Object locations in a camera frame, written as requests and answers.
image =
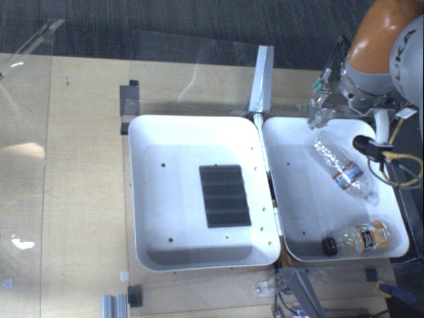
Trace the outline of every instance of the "metal bracket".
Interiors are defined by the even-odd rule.
[[[274,67],[274,47],[259,46],[254,69],[249,112],[262,113],[271,109],[272,68]]]
[[[128,135],[130,122],[140,115],[140,87],[137,80],[130,80],[129,85],[119,86],[119,103],[121,135]]]
[[[127,295],[104,295],[101,298],[101,318],[127,318]]]
[[[279,273],[283,275],[286,284],[293,291],[308,316],[311,318],[327,318],[304,270],[282,268]]]

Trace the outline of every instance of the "yellow cable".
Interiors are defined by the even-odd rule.
[[[392,136],[390,137],[389,144],[392,145],[393,141],[395,141],[395,137],[398,135],[399,129],[402,126],[404,120],[405,120],[404,118],[400,118],[399,121],[397,122],[396,128],[393,131]]]
[[[421,158],[419,158],[417,156],[414,156],[413,154],[394,153],[394,152],[388,152],[388,151],[384,151],[382,154],[388,160],[397,160],[397,159],[411,159],[411,160],[415,160],[416,162],[419,163],[420,168],[421,168],[420,171],[419,171],[419,174],[418,174],[418,179],[422,179],[423,178],[424,163],[423,163],[423,160]],[[415,183],[418,182],[418,179],[417,178],[414,178],[414,179],[412,179],[412,180],[410,180],[408,182],[397,184],[397,183],[394,183],[393,181],[391,181],[389,179],[389,177],[387,177],[387,174],[385,173],[385,171],[382,171],[382,175],[383,175],[384,179],[386,179],[389,183],[391,183],[394,186],[401,186],[401,187],[403,187],[403,186],[410,186],[410,185],[413,185],[413,184],[415,184]]]

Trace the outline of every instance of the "cable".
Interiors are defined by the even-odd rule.
[[[404,118],[400,118],[399,121],[397,122],[396,128],[393,131],[392,136],[390,137],[389,144],[391,144],[391,145],[393,144],[393,141],[395,140],[395,137],[398,135],[399,129],[402,126],[404,121],[405,121]]]
[[[423,170],[424,170],[424,166],[423,165],[424,164],[423,164],[423,160],[421,158],[418,158],[417,156],[414,156],[413,154],[393,153],[393,152],[387,152],[387,151],[382,152],[382,154],[389,161],[398,160],[398,159],[410,159],[410,160],[415,160],[416,162],[419,163],[419,165],[420,165],[420,171],[418,173],[418,176],[416,176],[415,179],[412,179],[412,180],[410,180],[408,182],[404,182],[404,183],[399,184],[399,186],[410,186],[410,185],[413,185],[413,184],[419,182],[419,180],[423,178]]]
[[[381,311],[381,312],[377,313],[376,315],[371,316],[371,318],[378,318],[378,317],[382,316],[385,313],[389,313],[389,310]]]
[[[387,180],[385,180],[385,179],[383,179],[383,178],[381,178],[372,168],[371,168],[371,160],[370,159],[368,159],[368,161],[367,161],[367,166],[368,166],[368,169],[370,170],[370,172],[371,172],[371,174],[374,176],[374,177],[376,177],[377,179],[379,179],[382,183],[385,183],[386,185],[389,185],[389,186],[392,186],[392,187],[396,187],[396,188],[398,188],[398,189],[418,189],[418,188],[420,188],[421,186],[422,186],[422,183],[421,183],[421,180],[420,179],[418,179],[417,180],[417,182],[418,182],[418,184],[417,185],[414,185],[414,186],[402,186],[402,184],[398,184],[398,183],[395,183],[395,182],[393,182],[393,181],[391,181],[390,179],[387,181]],[[398,165],[398,167],[399,168],[401,168],[402,170],[404,170],[405,172],[407,172],[407,173],[409,173],[409,174],[411,174],[412,176],[416,176],[411,170],[408,170],[405,166],[403,166],[403,165]]]
[[[418,262],[420,262],[420,261],[421,262],[424,262],[424,256],[418,256],[418,257],[414,257],[414,258],[405,260],[404,262],[402,262],[402,264],[407,264],[409,262],[416,262],[416,261],[418,261]]]
[[[274,297],[274,311],[277,311],[277,298],[278,298],[278,294],[276,293]]]
[[[293,309],[290,309],[287,305],[286,305],[286,303],[284,303],[284,300],[283,300],[283,297],[282,297],[282,295],[281,295],[281,292],[278,292],[277,294],[276,294],[276,307],[277,307],[277,296],[280,298],[280,300],[281,300],[281,302],[282,302],[282,304],[283,304],[283,306],[287,309],[287,310],[289,310],[291,313],[293,313],[294,315],[297,315],[297,312],[296,311],[294,311]]]
[[[347,37],[345,37],[344,34],[342,34],[342,37],[344,38],[344,51],[343,56],[345,57],[348,54],[348,51],[350,50],[350,41],[347,40]]]
[[[336,54],[340,50],[340,47],[342,46],[342,44],[343,44],[344,41],[347,41],[347,39],[346,39],[346,37],[343,34],[340,35],[337,38],[336,44],[335,44],[335,46],[333,48],[333,51],[331,52],[331,55],[330,55],[329,59],[327,60],[327,63],[325,64],[325,68],[331,68],[331,66],[333,65],[334,59],[336,57]]]

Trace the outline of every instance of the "bottle label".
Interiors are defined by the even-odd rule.
[[[333,179],[341,189],[345,190],[358,180],[364,172],[354,162],[349,162],[340,172],[337,172]]]
[[[361,253],[387,247],[387,230],[381,222],[373,221],[369,224],[358,225],[355,229],[359,233]]]

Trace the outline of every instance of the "white plastic tray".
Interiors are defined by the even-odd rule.
[[[309,262],[403,256],[409,248],[409,238],[393,189],[370,175],[379,202],[369,205],[346,194],[303,148],[307,139],[319,131],[338,136],[338,144],[362,170],[368,171],[365,156],[352,147],[356,135],[375,137],[363,121],[335,119],[327,127],[313,131],[303,118],[276,117],[265,122],[264,140],[289,252],[298,260]],[[390,226],[389,247],[357,257],[324,255],[321,240],[330,231],[376,219],[383,219]]]
[[[152,271],[261,266],[280,255],[255,126],[239,117],[143,115],[129,127],[136,254]],[[199,167],[238,164],[250,227],[208,229]]]

